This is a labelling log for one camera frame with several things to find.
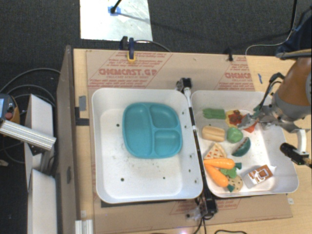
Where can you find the tan lattice pie slice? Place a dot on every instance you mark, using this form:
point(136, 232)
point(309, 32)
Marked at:
point(215, 152)

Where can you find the thin black and white rod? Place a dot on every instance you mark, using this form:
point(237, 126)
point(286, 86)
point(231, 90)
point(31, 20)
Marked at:
point(194, 125)

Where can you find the green and red watermelon slice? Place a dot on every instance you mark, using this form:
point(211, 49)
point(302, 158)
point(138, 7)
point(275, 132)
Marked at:
point(243, 149)

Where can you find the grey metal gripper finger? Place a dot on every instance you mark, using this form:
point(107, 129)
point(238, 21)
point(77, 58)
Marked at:
point(244, 121)
point(265, 126)

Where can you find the brown chocolate chip biscuit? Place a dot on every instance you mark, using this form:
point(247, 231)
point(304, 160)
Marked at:
point(236, 183)

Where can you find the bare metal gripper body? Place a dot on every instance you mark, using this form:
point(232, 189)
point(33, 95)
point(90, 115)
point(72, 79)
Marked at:
point(269, 113)

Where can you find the blue divided plate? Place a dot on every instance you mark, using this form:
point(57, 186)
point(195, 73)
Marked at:
point(139, 130)

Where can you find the green round toy fruit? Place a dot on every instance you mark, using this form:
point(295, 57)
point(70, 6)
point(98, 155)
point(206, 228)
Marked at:
point(234, 135)

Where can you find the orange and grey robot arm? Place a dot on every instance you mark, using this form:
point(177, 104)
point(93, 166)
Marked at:
point(293, 82)

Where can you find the green broccoli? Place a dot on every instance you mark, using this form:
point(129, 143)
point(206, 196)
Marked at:
point(229, 172)

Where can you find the white and brown carton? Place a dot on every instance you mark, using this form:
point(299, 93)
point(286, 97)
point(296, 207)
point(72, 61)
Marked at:
point(257, 177)

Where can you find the yellow and red pizza slice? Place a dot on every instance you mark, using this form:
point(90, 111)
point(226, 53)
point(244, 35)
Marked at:
point(233, 117)

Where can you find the tan bread loaf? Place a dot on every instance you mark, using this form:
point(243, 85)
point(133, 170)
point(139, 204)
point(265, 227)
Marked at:
point(213, 133)

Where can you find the red wedge toy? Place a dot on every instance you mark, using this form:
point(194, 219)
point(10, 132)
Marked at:
point(251, 127)

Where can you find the white plastic tray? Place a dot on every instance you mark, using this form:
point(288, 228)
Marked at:
point(270, 152)
point(146, 179)

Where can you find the orange carrot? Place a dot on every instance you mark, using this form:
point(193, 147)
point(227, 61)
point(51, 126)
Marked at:
point(215, 175)
point(219, 162)

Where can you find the black cylinder on white bracket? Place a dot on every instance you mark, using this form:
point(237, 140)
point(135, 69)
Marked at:
point(292, 152)

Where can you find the brown cardboard board red print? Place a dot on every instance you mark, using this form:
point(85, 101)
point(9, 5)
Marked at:
point(207, 67)

